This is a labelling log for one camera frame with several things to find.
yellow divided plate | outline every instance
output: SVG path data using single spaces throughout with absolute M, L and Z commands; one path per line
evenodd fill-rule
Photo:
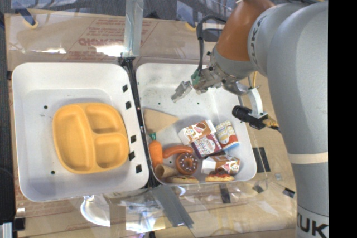
M 52 127 L 58 158 L 70 172 L 108 171 L 129 156 L 124 121 L 108 104 L 65 105 L 55 113 Z

white object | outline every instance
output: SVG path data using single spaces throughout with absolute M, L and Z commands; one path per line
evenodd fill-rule
M 123 68 L 115 64 L 25 63 L 14 69 L 12 88 L 20 189 L 29 200 L 130 191 L 146 184 L 148 165 L 129 77 Z M 58 160 L 52 117 L 64 105 L 90 101 L 109 104 L 120 112 L 129 152 L 135 157 L 110 171 L 75 174 Z
M 197 69 L 190 64 L 158 64 L 146 63 L 137 69 L 138 91 L 141 108 L 151 108 L 180 118 L 175 124 L 156 134 L 156 139 L 165 149 L 172 145 L 182 144 L 179 131 L 184 127 L 205 119 L 210 119 L 214 125 L 230 120 L 238 137 L 239 145 L 227 151 L 227 154 L 240 159 L 240 170 L 234 176 L 235 181 L 252 179 L 257 172 L 257 164 L 250 143 L 247 127 L 233 117 L 232 109 L 239 105 L 237 96 L 227 93 L 224 89 L 210 89 L 198 95 L 188 93 L 184 98 L 174 103 L 171 95 L 182 80 L 187 80 Z M 175 156 L 163 159 L 163 163 L 175 167 Z M 201 174 L 202 160 L 199 160 L 195 177 L 200 184 L 206 184 L 205 174 Z

chocolate donut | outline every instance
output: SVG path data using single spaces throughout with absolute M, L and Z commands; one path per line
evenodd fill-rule
M 197 171 L 198 160 L 195 155 L 182 153 L 176 158 L 176 168 L 181 174 L 193 174 Z

